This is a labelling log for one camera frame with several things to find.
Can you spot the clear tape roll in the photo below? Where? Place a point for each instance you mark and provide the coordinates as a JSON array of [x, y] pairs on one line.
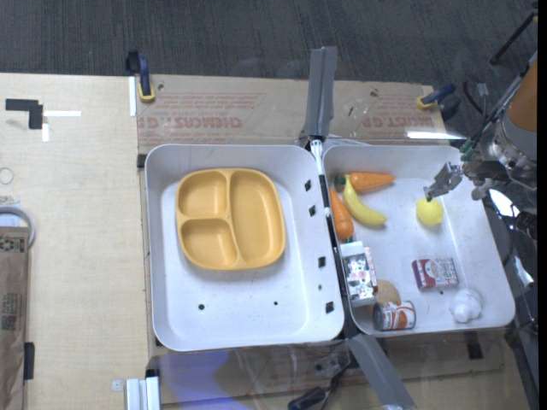
[[29, 222]]

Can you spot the orange and white can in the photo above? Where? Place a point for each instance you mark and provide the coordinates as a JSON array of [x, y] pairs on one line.
[[395, 315]]

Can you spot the slim red and white carton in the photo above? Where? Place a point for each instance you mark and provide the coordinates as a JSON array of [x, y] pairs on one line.
[[371, 267]]

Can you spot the orange carrot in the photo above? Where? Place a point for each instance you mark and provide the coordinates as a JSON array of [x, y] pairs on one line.
[[342, 220], [372, 180]]

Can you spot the brown paper bag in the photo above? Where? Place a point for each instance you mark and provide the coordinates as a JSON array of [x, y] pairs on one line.
[[12, 314]]

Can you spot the white fluffy lump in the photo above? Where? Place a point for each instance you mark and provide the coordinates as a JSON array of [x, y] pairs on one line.
[[466, 306]]

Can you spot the brown cardboard board red print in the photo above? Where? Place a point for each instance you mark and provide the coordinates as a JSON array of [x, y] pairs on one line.
[[256, 113]]

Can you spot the yellow banana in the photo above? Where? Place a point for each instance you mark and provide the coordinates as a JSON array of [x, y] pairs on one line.
[[359, 209]]

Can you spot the white printed plastic bottle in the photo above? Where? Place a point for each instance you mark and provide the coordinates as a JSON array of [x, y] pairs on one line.
[[358, 276]]

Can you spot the black cylinder on white bracket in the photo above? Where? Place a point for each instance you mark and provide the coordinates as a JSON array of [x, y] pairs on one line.
[[523, 224]]

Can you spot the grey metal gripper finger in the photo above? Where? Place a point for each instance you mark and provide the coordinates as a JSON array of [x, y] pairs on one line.
[[444, 182]]

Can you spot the brown round biscuit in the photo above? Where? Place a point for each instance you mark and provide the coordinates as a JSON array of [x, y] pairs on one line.
[[388, 292]]

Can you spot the yellow lemon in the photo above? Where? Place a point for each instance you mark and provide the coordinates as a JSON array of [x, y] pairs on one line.
[[430, 212]]

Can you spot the yellow divided plate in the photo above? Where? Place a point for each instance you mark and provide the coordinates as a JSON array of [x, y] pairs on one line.
[[256, 212]]

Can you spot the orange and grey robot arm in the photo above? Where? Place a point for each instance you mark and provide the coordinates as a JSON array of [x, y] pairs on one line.
[[524, 101]]

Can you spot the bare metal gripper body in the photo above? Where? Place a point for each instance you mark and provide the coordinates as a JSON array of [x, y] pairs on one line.
[[500, 167]]

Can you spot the white plastic tray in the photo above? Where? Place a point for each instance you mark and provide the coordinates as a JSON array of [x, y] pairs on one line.
[[239, 306], [410, 246]]

